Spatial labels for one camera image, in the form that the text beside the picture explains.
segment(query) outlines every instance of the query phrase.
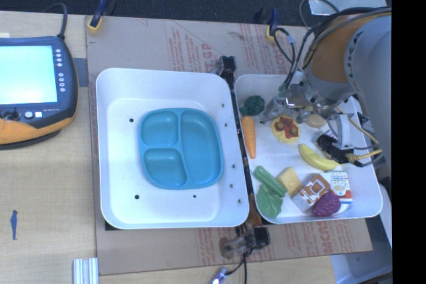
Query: black cable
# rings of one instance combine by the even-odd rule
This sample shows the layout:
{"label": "black cable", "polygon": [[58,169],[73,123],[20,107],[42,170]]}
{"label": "black cable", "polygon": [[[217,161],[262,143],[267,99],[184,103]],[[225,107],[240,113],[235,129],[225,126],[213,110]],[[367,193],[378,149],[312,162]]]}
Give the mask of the black cable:
{"label": "black cable", "polygon": [[294,60],[294,62],[292,63],[291,67],[290,67],[290,72],[287,74],[287,77],[285,79],[285,81],[280,85],[280,87],[278,88],[279,97],[284,97],[286,95],[286,91],[288,89],[288,87],[290,86],[290,83],[292,82],[293,76],[296,73],[297,69],[298,69],[298,65],[300,62],[300,58],[302,56],[302,51],[304,49],[305,43],[308,39],[308,37],[312,34],[313,29],[309,29],[303,39],[302,39],[302,43],[300,45],[300,49],[299,49],[299,53],[298,56],[296,57],[296,59]]}
{"label": "black cable", "polygon": [[359,160],[355,160],[355,161],[351,162],[351,164],[353,164],[354,166],[357,166],[357,167],[366,167],[366,166],[369,166],[369,165],[373,165],[374,167],[376,167],[376,165],[378,165],[378,163],[382,162],[384,159],[385,159],[385,156],[382,153],[380,153],[372,161],[362,163]]}
{"label": "black cable", "polygon": [[237,233],[237,236],[240,237],[244,233],[243,225],[235,227],[235,232]]}
{"label": "black cable", "polygon": [[[330,124],[331,121],[332,120],[327,119],[328,128],[333,133],[333,135],[337,137],[337,136],[339,136],[339,134],[335,131],[335,129],[333,128],[333,126]],[[369,146],[366,146],[366,147],[355,147],[355,146],[352,146],[352,148],[356,149],[356,150],[372,149],[372,148],[376,148],[376,147],[380,147],[380,145],[379,144],[370,144]]]}
{"label": "black cable", "polygon": [[244,264],[244,283],[247,283],[247,264],[246,264],[246,259],[247,259],[247,257],[252,252],[253,252],[253,247],[251,247],[250,250],[248,250],[247,252],[244,252],[243,255],[242,255],[241,262],[235,267],[235,269],[225,272],[225,275],[229,276],[229,275],[233,274],[235,271],[237,271],[241,267],[241,265]]}
{"label": "black cable", "polygon": [[[302,6],[306,1],[309,1],[309,0],[302,0],[299,4],[299,18],[302,21],[302,23],[305,25],[305,27],[308,27],[309,25],[305,22],[304,16],[302,15]],[[323,1],[324,3],[329,5],[335,12],[339,12],[339,9],[328,0],[320,0],[320,1]]]}
{"label": "black cable", "polygon": [[68,9],[67,9],[67,6],[64,3],[55,3],[55,4],[50,5],[46,9],[44,9],[43,12],[46,12],[49,9],[52,9],[53,7],[62,7],[62,11],[63,11],[62,27],[61,27],[61,31],[59,32],[57,37],[64,41],[65,40],[65,36],[64,36],[65,27],[67,27]]}
{"label": "black cable", "polygon": [[386,160],[385,160],[385,156],[383,155],[383,153],[382,153],[382,154],[377,155],[377,156],[373,159],[372,163],[373,163],[373,167],[374,167],[375,169],[378,169],[378,167],[380,167],[380,165],[381,165],[381,164],[385,164],[385,163],[386,163]]}
{"label": "black cable", "polygon": [[291,64],[293,64],[295,59],[296,59],[296,49],[294,48],[294,42],[293,42],[292,36],[282,27],[278,27],[276,29],[276,31],[283,32],[287,36],[287,39],[290,43],[290,46],[292,47],[292,57],[291,58],[289,58],[289,56],[286,54],[286,52],[281,47],[280,43],[278,42],[277,35],[274,35],[274,40],[275,40],[275,44],[277,44],[277,47],[279,48],[281,53],[284,55],[284,57],[287,59],[287,61],[289,61]]}
{"label": "black cable", "polygon": [[[356,7],[356,8],[352,8],[352,9],[346,9],[343,11],[340,11],[339,13],[336,13],[335,16],[333,16],[332,18],[327,19],[326,22],[324,22],[324,24],[321,26],[321,29],[319,30],[319,33],[316,34],[315,39],[311,42],[311,45],[308,49],[308,53],[305,56],[305,61],[304,61],[304,66],[303,69],[306,69],[309,65],[309,63],[312,60],[312,56],[314,54],[314,51],[316,49],[316,46],[318,44],[318,42],[323,39],[325,36],[329,35],[330,33],[338,30],[339,28],[348,25],[350,23],[359,21],[359,20],[363,20],[366,19],[368,17],[374,17],[374,16],[380,16],[380,15],[384,15],[386,14],[386,12],[391,12],[391,8],[390,7],[378,7],[378,8],[369,8],[369,7]],[[341,16],[341,15],[349,15],[349,14],[358,14],[356,17],[350,18],[340,24],[337,24],[333,27],[328,27],[328,24],[330,23],[331,20],[334,20],[336,17]]]}

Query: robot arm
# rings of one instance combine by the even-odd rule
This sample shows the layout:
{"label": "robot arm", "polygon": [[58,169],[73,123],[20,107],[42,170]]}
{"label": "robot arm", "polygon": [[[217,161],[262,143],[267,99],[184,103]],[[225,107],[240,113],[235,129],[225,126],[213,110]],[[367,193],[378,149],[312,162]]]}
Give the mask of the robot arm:
{"label": "robot arm", "polygon": [[261,122],[288,109],[303,122],[307,108],[327,119],[356,94],[391,169],[390,9],[335,18],[314,39],[303,71],[301,82],[267,105]]}

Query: toy milk carton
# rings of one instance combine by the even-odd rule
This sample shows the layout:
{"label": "toy milk carton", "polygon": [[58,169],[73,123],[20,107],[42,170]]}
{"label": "toy milk carton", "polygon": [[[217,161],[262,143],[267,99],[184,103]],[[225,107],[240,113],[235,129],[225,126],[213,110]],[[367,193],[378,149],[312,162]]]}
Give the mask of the toy milk carton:
{"label": "toy milk carton", "polygon": [[341,204],[350,204],[352,202],[352,194],[346,172],[332,171],[330,185],[331,190],[339,197]]}
{"label": "toy milk carton", "polygon": [[325,193],[330,190],[330,184],[321,174],[316,174],[292,198],[292,201],[303,211],[310,209]]}

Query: blue divided plate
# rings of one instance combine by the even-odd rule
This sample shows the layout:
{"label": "blue divided plate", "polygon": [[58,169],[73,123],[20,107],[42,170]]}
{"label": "blue divided plate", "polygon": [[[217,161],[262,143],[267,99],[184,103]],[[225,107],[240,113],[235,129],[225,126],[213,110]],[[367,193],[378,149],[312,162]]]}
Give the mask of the blue divided plate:
{"label": "blue divided plate", "polygon": [[201,110],[150,111],[139,123],[138,136],[144,173],[155,186],[170,190],[203,188],[222,177],[218,129]]}

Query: metal bracket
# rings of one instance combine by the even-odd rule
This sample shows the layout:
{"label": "metal bracket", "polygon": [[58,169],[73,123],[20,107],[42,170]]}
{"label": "metal bracket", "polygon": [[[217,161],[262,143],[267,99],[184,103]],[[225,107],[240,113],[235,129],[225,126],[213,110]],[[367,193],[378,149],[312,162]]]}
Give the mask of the metal bracket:
{"label": "metal bracket", "polygon": [[74,259],[73,260],[73,284],[98,284],[98,259]]}
{"label": "metal bracket", "polygon": [[336,135],[337,142],[333,143],[333,145],[339,148],[340,150],[352,148],[350,142],[351,123],[349,121],[352,116],[353,114],[332,114],[327,119],[330,127],[334,125],[333,133]]}
{"label": "metal bracket", "polygon": [[234,56],[220,56],[211,74],[224,78],[231,90],[234,89],[234,71],[237,69]]}

